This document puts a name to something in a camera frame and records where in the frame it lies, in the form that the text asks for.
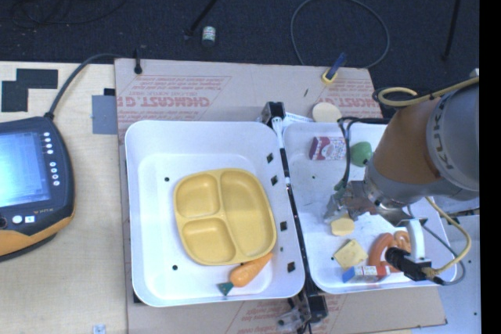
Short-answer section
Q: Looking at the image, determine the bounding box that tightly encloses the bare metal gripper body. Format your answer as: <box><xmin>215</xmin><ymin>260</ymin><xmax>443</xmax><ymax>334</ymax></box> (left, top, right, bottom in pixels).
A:
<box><xmin>341</xmin><ymin>180</ymin><xmax>428</xmax><ymax>228</ymax></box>

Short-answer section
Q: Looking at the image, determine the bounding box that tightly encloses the yellow potato slice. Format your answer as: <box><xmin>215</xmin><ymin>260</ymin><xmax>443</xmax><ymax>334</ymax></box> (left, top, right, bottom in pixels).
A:
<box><xmin>330</xmin><ymin>216</ymin><xmax>356</xmax><ymax>237</ymax></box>

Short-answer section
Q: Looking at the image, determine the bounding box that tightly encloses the white plastic tray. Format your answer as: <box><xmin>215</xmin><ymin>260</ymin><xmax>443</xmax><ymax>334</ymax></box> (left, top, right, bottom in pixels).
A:
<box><xmin>124</xmin><ymin>119</ymin><xmax>307</xmax><ymax>308</ymax></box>
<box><xmin>282</xmin><ymin>121</ymin><xmax>460</xmax><ymax>296</ymax></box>

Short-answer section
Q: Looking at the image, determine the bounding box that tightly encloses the yellow cheese slice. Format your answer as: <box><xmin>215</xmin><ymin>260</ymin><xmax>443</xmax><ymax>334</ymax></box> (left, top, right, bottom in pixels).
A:
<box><xmin>332</xmin><ymin>239</ymin><xmax>369</xmax><ymax>271</ymax></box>

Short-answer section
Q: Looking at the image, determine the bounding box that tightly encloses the orange sausage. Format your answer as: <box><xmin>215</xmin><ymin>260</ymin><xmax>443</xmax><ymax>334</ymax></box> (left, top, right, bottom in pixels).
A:
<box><xmin>367</xmin><ymin>232</ymin><xmax>394</xmax><ymax>275</ymax></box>

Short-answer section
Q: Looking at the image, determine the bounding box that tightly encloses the green apple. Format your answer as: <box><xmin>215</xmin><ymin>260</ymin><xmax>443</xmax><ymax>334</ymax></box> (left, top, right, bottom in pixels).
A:
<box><xmin>348</xmin><ymin>141</ymin><xmax>374</xmax><ymax>168</ymax></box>

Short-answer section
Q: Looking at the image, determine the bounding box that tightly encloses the orange pretzel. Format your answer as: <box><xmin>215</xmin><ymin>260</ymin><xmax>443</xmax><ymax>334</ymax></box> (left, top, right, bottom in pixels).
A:
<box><xmin>391</xmin><ymin>230</ymin><xmax>413</xmax><ymax>254</ymax></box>

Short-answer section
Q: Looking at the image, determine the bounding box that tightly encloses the white printed cube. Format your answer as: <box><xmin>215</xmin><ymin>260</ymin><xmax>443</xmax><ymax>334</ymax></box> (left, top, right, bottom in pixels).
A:
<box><xmin>353</xmin><ymin>264</ymin><xmax>379</xmax><ymax>282</ymax></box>

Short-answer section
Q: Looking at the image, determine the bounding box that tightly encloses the red and white carton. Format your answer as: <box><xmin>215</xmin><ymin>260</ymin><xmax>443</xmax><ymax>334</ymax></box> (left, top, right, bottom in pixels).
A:
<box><xmin>308</xmin><ymin>135</ymin><xmax>348</xmax><ymax>162</ymax></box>

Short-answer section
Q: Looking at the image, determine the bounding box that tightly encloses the thin black and white rod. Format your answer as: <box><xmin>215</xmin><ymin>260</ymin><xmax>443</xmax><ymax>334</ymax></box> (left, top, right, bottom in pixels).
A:
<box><xmin>271</xmin><ymin>116</ymin><xmax>315</xmax><ymax>298</ymax></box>

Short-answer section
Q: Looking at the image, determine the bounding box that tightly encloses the yellow divided plate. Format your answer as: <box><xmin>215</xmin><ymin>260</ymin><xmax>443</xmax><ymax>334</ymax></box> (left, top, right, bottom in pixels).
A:
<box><xmin>172</xmin><ymin>167</ymin><xmax>278</xmax><ymax>268</ymax></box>

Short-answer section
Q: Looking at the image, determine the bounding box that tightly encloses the pale yellow round biscuit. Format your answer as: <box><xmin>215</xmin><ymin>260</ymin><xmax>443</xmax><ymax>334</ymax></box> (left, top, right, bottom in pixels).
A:
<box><xmin>311</xmin><ymin>102</ymin><xmax>343</xmax><ymax>124</ymax></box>

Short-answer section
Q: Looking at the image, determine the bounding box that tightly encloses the orange carrot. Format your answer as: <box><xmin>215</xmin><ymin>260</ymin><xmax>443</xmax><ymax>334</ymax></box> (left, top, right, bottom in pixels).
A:
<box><xmin>217</xmin><ymin>251</ymin><xmax>275</xmax><ymax>296</ymax></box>

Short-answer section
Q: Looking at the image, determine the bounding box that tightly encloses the brown cardboard board red print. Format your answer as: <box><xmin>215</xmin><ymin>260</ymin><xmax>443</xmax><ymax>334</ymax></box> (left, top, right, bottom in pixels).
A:
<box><xmin>114</xmin><ymin>58</ymin><xmax>449</xmax><ymax>334</ymax></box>

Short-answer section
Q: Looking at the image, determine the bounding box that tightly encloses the small green and white can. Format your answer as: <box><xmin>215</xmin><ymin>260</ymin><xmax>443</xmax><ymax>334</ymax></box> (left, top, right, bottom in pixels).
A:
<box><xmin>200</xmin><ymin>25</ymin><xmax>218</xmax><ymax>48</ymax></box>

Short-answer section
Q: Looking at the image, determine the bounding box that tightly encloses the black cylinder on white bracket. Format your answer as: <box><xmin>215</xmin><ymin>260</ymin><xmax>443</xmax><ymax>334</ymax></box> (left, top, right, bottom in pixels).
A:
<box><xmin>384</xmin><ymin>218</ymin><xmax>434</xmax><ymax>282</ymax></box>

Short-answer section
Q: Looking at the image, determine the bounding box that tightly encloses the black block with thin wires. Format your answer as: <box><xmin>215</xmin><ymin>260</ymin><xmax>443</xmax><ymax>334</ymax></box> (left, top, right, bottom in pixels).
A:
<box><xmin>288</xmin><ymin>293</ymin><xmax>328</xmax><ymax>326</ymax></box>
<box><xmin>261</xmin><ymin>101</ymin><xmax>286</xmax><ymax>125</ymax></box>

